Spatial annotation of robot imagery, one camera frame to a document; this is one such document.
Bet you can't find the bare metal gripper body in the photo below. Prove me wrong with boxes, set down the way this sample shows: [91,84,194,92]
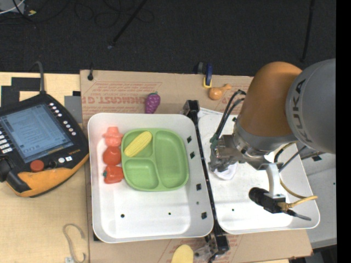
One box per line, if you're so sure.
[210,134,265,171]

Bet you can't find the white rounded toy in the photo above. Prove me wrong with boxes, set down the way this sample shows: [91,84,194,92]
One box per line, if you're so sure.
[216,163,238,181]

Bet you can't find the white plastic tray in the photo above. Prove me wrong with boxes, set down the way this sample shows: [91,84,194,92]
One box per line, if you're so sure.
[197,113,321,236]
[87,112,215,244]

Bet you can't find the green divided plate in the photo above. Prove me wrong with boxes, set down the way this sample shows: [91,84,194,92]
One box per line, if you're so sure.
[120,128,190,192]

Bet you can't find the orange chicken drumstick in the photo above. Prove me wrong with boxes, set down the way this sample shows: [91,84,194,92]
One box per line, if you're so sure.
[208,83,233,101]

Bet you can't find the yellow corn cob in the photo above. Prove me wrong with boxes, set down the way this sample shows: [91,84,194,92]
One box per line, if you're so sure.
[123,130,153,158]

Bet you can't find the purple grapes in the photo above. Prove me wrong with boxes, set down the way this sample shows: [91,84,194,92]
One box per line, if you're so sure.
[144,92,161,115]

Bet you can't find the yellow oval toy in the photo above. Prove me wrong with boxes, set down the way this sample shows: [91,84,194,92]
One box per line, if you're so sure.
[171,244,194,263]

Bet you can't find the red bell pepper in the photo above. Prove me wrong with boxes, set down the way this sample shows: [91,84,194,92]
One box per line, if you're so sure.
[103,165,125,185]

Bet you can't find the red tomato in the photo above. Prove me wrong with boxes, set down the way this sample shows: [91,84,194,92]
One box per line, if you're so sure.
[103,146,122,167]

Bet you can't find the pink toy figure with hat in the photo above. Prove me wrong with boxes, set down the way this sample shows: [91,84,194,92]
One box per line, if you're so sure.
[102,126,123,148]

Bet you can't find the brown cardboard board red print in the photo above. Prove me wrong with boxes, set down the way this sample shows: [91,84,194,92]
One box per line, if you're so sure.
[79,69,314,263]

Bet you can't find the black cylinder on white bracket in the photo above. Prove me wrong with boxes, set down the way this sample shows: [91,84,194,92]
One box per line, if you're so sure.
[248,162,287,214]

